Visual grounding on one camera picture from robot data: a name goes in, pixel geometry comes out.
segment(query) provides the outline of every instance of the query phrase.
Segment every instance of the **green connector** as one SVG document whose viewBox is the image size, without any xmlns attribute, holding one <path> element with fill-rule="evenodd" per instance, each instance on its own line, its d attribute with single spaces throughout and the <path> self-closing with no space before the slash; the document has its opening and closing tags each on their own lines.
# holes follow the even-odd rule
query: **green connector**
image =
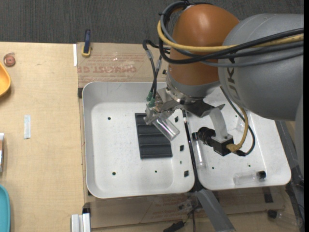
<svg viewBox="0 0 309 232">
<path fill-rule="evenodd" d="M 154 107 L 154 106 L 155 106 L 154 103 L 155 103 L 155 98 L 152 98 L 152 97 L 151 97 L 151 100 L 150 100 L 150 102 L 148 103 L 148 106 L 149 106 L 149 107 Z"/>
<path fill-rule="evenodd" d="M 153 93 L 151 91 L 149 91 L 148 96 L 146 98 L 146 100 L 149 102 L 151 100 L 151 97 L 153 96 Z"/>
</svg>

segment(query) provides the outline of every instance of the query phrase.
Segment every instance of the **teal plate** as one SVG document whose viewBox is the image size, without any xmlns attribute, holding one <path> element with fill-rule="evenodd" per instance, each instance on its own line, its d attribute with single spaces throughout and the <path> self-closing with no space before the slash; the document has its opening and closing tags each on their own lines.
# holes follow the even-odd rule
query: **teal plate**
<svg viewBox="0 0 309 232">
<path fill-rule="evenodd" d="M 0 232 L 10 232 L 11 210 L 7 190 L 0 185 Z"/>
</svg>

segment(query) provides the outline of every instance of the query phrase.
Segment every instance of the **black bottle cap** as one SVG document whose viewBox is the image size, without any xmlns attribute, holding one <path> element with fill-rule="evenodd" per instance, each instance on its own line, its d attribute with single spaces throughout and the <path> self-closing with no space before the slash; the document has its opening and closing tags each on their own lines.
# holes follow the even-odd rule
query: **black bottle cap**
<svg viewBox="0 0 309 232">
<path fill-rule="evenodd" d="M 266 178 L 266 172 L 265 171 L 259 171 L 258 173 L 259 173 L 260 179 Z"/>
<path fill-rule="evenodd" d="M 275 210 L 268 210 L 267 211 L 267 215 L 268 215 L 268 217 L 269 218 L 273 218 L 273 219 L 275 219 L 276 217 L 277 217 L 277 211 L 275 211 Z"/>
</svg>

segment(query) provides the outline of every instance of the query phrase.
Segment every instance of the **gray carpet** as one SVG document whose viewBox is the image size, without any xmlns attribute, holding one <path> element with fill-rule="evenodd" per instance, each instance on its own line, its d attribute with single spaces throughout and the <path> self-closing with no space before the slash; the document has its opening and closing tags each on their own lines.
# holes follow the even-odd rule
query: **gray carpet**
<svg viewBox="0 0 309 232">
<path fill-rule="evenodd" d="M 178 0 L 0 0 L 0 41 L 76 43 L 157 42 L 158 13 Z M 304 0 L 190 0 L 210 2 L 240 20 L 259 13 L 304 13 Z"/>
</svg>

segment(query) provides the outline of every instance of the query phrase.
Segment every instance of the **wooden table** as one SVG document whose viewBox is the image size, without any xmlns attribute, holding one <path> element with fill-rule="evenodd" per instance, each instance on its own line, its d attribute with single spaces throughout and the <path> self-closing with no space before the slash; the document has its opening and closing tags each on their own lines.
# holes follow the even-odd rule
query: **wooden table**
<svg viewBox="0 0 309 232">
<path fill-rule="evenodd" d="M 73 45 L 0 43 L 0 58 L 10 52 L 15 52 L 16 64 L 7 67 L 12 86 L 0 98 L 0 132 L 5 133 L 0 184 L 10 196 L 11 232 L 69 232 L 70 216 L 80 214 L 84 205 Z M 24 115 L 31 115 L 29 139 L 24 139 Z M 288 195 L 284 191 L 282 195 L 286 209 L 293 212 Z M 238 232 L 290 231 L 268 221 L 265 212 L 229 218 Z M 181 231 L 192 231 L 189 223 Z M 162 231 L 169 225 L 171 222 L 95 231 Z M 207 218 L 197 220 L 199 229 L 214 231 Z"/>
</svg>

